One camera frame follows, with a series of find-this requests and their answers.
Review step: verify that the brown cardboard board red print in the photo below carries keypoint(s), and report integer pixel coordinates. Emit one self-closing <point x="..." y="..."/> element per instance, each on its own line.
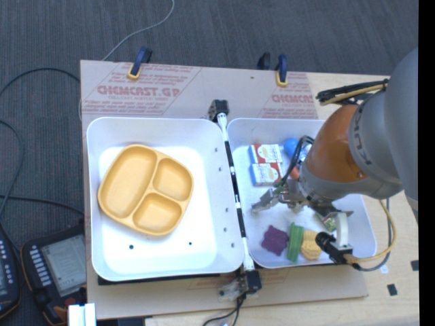
<point x="142" y="93"/>

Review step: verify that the purple grapes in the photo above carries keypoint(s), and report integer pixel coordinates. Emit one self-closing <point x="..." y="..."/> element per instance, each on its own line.
<point x="274" y="240"/>

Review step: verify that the thin black and white rod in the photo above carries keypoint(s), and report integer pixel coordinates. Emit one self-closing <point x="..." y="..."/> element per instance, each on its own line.
<point x="233" y="172"/>

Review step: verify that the red and white carton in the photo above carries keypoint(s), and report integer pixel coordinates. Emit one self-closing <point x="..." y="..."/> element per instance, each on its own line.
<point x="266" y="153"/>
<point x="266" y="174"/>

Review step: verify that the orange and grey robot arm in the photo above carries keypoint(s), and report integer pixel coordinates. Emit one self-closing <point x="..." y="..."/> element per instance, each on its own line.
<point x="380" y="141"/>

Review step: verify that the white plastic tray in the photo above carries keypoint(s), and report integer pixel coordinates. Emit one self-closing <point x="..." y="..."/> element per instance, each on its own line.
<point x="268" y="131"/>
<point x="204" y="250"/>

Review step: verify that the green and white packet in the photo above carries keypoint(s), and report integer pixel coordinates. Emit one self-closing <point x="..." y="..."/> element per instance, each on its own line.
<point x="328" y="223"/>

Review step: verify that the black cylinder on white bracket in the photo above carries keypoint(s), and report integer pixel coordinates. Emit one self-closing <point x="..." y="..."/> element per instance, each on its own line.
<point x="331" y="246"/>

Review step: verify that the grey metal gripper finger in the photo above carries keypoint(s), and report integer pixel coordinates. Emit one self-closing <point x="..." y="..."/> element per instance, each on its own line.
<point x="268" y="200"/>
<point x="297" y="207"/>

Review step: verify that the blue round toy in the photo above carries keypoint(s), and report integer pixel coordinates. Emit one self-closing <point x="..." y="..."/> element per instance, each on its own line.
<point x="290" y="147"/>

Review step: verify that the green ribbed toy vegetable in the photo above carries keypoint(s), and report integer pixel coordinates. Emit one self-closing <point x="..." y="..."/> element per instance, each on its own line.
<point x="295" y="243"/>

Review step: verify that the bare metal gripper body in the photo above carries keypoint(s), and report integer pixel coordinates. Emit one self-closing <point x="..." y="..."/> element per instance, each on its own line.
<point x="299" y="195"/>

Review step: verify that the yellow corn cob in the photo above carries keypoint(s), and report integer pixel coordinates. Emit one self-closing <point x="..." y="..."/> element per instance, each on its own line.
<point x="310" y="248"/>

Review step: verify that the yellow divided plate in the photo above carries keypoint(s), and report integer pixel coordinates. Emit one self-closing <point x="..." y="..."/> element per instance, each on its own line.
<point x="129" y="178"/>

